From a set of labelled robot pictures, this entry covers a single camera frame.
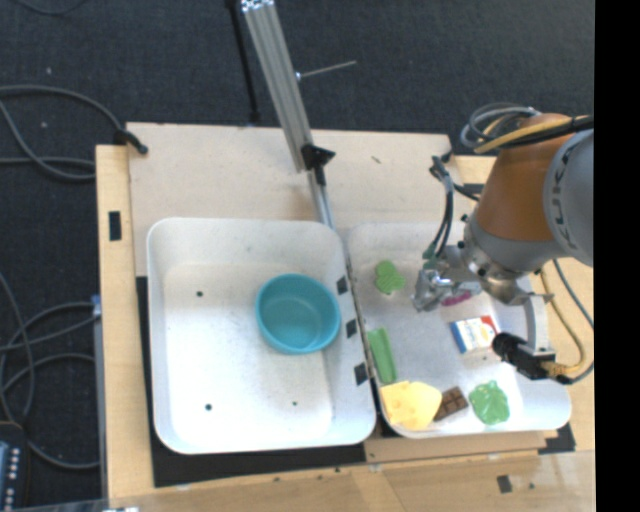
black floor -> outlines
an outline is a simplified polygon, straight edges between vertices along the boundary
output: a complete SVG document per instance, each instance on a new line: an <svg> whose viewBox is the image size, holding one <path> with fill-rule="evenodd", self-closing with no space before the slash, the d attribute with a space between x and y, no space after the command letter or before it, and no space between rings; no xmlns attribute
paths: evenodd
<svg viewBox="0 0 640 512"><path fill-rule="evenodd" d="M61 9L78 0L30 0ZM121 122L246 124L242 66L225 0L87 0L64 16L0 0L0 100L38 155L93 159L114 129L96 110L52 95L8 95L3 86L62 87L111 109ZM313 128L449 134L495 101L569 115L594 111L595 0L278 1L300 72L356 60L304 79ZM277 120L244 20L261 125ZM0 158L23 151L0 117ZM426 162L416 161L425 168ZM79 172L67 168L69 172ZM99 293L95 190L53 179L36 165L0 165L0 272L24 321L49 307ZM90 316L82 306L29 330L31 338ZM0 289L0 344L19 324ZM91 354L92 327L33 346L35 361ZM7 357L4 383L27 367ZM31 441L64 461L97 457L94 371L66 359L35 370L25 422ZM7 391L21 419L28 379ZM74 471L32 456L29 505L97 498L95 469Z"/></svg>

teal bowl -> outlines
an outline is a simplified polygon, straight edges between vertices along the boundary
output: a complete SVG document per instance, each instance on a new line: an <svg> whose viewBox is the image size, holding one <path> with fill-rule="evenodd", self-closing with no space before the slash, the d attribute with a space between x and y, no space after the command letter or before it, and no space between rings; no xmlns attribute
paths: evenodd
<svg viewBox="0 0 640 512"><path fill-rule="evenodd" d="M340 330L340 308L319 281L282 274L258 292L256 318L265 341L285 354L309 354L333 342Z"/></svg>

small box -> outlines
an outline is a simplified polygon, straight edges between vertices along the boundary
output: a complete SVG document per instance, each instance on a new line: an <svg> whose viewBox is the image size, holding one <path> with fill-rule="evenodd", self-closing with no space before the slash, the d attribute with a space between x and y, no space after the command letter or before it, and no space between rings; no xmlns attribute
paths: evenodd
<svg viewBox="0 0 640 512"><path fill-rule="evenodd" d="M491 315L452 322L451 331L461 354L490 348L499 332L497 322Z"/></svg>

brown chocolate bar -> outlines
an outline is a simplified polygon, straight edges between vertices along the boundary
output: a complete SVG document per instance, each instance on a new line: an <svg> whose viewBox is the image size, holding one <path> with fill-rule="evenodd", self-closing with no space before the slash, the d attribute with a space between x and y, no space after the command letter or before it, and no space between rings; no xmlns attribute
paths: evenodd
<svg viewBox="0 0 640 512"><path fill-rule="evenodd" d="M439 421L467 407L469 407L469 402L467 402L459 387L448 389L442 393L442 403L433 421Z"/></svg>

wooden table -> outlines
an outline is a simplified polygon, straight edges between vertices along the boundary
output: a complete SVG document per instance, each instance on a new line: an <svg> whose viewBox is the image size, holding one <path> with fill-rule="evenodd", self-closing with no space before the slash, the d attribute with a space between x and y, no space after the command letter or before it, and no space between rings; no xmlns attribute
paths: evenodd
<svg viewBox="0 0 640 512"><path fill-rule="evenodd" d="M106 477L112 506L209 510L215 502L222 510L233 505L234 510L252 511L284 507L403 511L423 510L426 504L430 510L466 510L473 503L479 510L522 510L527 504L540 506L553 499L554 510L562 503L585 510L595 503L593 375L569 390L574 453L538 456L537 450L555 432L421 441L374 433L366 441L366 452L369 457L373 454L368 464L155 488L135 288L136 275L144 273L145 230L167 212L299 219L313 219L314 212L306 180L290 170L280 130L155 124L128 128L150 146L148 156L122 146L99 146L96 157ZM431 155L448 150L446 136L317 131L314 138L317 145L338 155L327 167L327 176L339 232L362 221L440 217L443 194L427 168ZM483 182L492 161L459 157L451 168L458 180ZM185 187L185 200L171 202L180 187ZM381 203L375 198L382 193L386 200ZM457 214L471 207L458 200ZM110 229L115 212L119 237ZM576 262L563 268L591 309L592 270ZM552 284L591 355L592 332L555 279ZM559 360L574 360L568 336L549 316ZM564 476L554 477L558 472ZM505 481L511 492L504 492Z"/></svg>

